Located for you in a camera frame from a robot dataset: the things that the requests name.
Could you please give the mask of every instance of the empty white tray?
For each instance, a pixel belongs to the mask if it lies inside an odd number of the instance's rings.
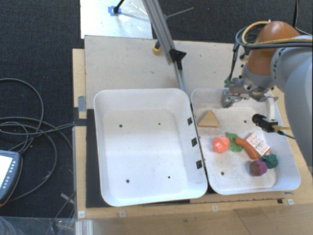
[[[105,90],[94,98],[103,199],[112,206],[198,198],[207,190],[188,96]]]
[[[220,128],[198,127],[201,148],[207,168],[210,186],[219,194],[238,194],[259,191],[293,190],[300,185],[300,175],[293,158],[287,137],[277,133],[267,133],[252,122],[256,113],[266,116],[266,104],[254,99],[234,103],[230,108],[221,106],[223,89],[197,89],[192,94],[192,104],[197,123],[207,111],[212,110],[220,122]],[[275,118],[282,125],[277,105]],[[249,165],[253,161],[248,154],[228,150],[217,153],[212,149],[212,140],[216,136],[225,136],[225,132],[236,133],[247,138],[256,133],[277,156],[279,164],[260,177],[251,176]]]

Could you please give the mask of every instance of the black carpet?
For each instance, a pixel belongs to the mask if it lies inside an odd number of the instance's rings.
[[[235,33],[259,20],[292,23],[295,0],[159,0],[174,39],[234,42]],[[312,33],[312,0],[300,0],[297,26]],[[83,48],[80,39],[79,0],[0,0],[0,78],[27,81],[41,94],[44,120],[55,125],[73,121],[71,50]],[[0,83],[0,118],[39,118],[40,105],[34,93],[19,83]],[[71,130],[64,132],[71,138]],[[71,150],[57,134],[57,167],[47,183],[35,193],[0,208],[2,216],[54,217],[63,203],[61,193],[73,193]],[[0,149],[17,141],[0,134]],[[20,182],[12,197],[34,188],[53,166],[53,149],[37,139],[24,155]],[[68,205],[60,217],[68,217]]]

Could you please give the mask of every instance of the orange toy sausage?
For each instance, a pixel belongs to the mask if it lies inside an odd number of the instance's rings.
[[[235,138],[234,141],[235,144],[242,146],[247,151],[251,159],[255,160],[259,157],[257,151],[246,140],[241,138]]]

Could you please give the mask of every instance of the wooden triangle block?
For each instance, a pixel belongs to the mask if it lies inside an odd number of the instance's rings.
[[[209,110],[208,113],[202,118],[200,123],[198,124],[199,127],[220,127],[220,123],[217,120],[215,114]]]

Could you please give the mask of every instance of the wooden table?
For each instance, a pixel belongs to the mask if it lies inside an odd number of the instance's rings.
[[[94,37],[89,45],[109,45],[127,51],[128,44],[133,50],[138,48],[143,58],[128,67],[154,61],[151,54],[153,40],[131,40],[123,38]],[[188,94],[194,86],[218,88],[228,76],[232,55],[231,44],[175,41],[179,50],[188,54],[183,60]],[[112,53],[101,60],[114,60]],[[73,50],[73,94],[74,107],[78,107],[78,97],[86,96],[85,50]],[[284,97],[279,96],[278,108],[282,121],[288,125]],[[86,118],[86,111],[79,111],[79,118]],[[77,186],[78,218],[94,220],[94,234],[309,234],[313,230],[313,180],[303,156],[295,141],[289,140],[294,159],[301,176],[301,185],[291,192],[274,191],[237,195],[206,194],[193,199],[189,204],[157,204],[129,207],[86,208],[86,127],[76,126],[75,132],[75,180]]]

